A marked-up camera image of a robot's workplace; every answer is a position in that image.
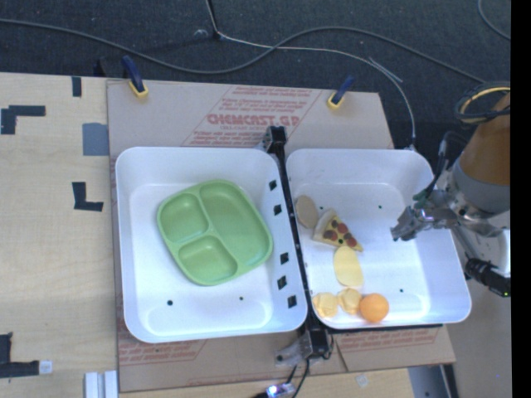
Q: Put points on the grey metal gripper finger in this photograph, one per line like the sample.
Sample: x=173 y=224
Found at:
x=399 y=233
x=407 y=215

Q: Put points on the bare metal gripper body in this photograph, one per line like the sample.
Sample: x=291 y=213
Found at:
x=453 y=213

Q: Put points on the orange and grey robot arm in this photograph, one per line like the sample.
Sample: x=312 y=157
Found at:
x=485 y=156

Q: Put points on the white plastic tray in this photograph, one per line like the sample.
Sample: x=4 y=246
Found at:
x=166 y=317
x=415 y=263

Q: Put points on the pale yellow oval slice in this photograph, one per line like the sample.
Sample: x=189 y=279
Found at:
x=347 y=267

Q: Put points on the toy pizza slice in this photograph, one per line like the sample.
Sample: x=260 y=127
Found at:
x=337 y=230

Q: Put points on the orange ball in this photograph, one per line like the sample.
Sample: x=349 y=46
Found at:
x=374 y=307

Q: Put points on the yellow crinkled toy pasta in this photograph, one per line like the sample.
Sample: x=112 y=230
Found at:
x=325 y=304
x=349 y=301

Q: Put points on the brown oval biscuit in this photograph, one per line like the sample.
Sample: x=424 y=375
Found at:
x=307 y=210

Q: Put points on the thin black and white rod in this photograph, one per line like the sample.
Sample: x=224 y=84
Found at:
x=295 y=239

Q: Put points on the green divided plate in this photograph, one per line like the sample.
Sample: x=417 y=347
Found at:
x=224 y=210

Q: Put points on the brown cardboard board red print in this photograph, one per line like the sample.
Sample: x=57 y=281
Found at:
x=174 y=110

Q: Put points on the black cylinder on white bracket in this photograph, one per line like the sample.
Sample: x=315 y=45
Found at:
x=485 y=273

